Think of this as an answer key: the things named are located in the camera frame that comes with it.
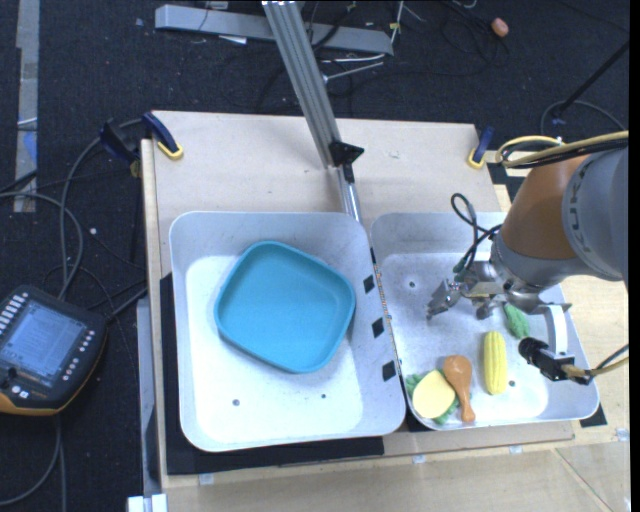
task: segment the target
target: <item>blue tray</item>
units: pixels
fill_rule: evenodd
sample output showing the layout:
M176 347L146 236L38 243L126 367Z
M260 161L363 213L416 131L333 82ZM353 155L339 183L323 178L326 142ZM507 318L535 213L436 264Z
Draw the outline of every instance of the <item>blue tray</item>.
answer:
M349 281L280 242L249 247L214 306L222 338L282 370L309 373L335 354L355 310Z

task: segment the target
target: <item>orange object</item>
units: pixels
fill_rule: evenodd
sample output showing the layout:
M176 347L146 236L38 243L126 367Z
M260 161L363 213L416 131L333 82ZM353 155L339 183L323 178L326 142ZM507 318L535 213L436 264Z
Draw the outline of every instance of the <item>orange object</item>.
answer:
M496 18L491 22L491 29L498 37L504 37L509 33L509 25L502 18Z
M471 388L471 361L465 356L454 355L447 356L442 365L442 371L449 384L453 387L458 400L460 400L460 408L462 421L471 423L476 419L476 413L473 412L470 403Z

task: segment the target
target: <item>wooden spoon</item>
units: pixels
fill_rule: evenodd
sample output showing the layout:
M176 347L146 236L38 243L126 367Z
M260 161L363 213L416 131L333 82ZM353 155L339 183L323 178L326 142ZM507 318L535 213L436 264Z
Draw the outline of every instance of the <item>wooden spoon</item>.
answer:
M462 409L462 421L471 423L476 419L476 413L471 408L471 361L460 355L448 356L442 365L442 371L449 384L455 389Z

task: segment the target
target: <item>yellow lemon slice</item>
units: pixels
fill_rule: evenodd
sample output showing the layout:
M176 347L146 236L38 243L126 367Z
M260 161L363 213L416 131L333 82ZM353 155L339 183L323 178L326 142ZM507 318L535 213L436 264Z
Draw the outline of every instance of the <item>yellow lemon slice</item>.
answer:
M438 370L433 370L413 391L413 408L423 418L443 415L456 399L456 392Z

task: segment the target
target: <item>blue clamp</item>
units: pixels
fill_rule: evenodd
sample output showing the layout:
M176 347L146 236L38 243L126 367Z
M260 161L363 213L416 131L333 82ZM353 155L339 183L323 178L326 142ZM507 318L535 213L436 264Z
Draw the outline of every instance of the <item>blue clamp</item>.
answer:
M171 160L182 158L184 153L182 146L175 141L169 130L167 130L167 127L162 124L162 121L151 112L143 114L142 121L147 128L153 132L156 139L158 139L158 147L165 155L171 158Z
M478 147L471 150L469 153L469 157L467 158L467 163L473 167L474 169L480 169L484 164L484 154L491 143L491 139L493 138L494 129L492 126L487 126L482 133L480 134L480 142L478 143Z

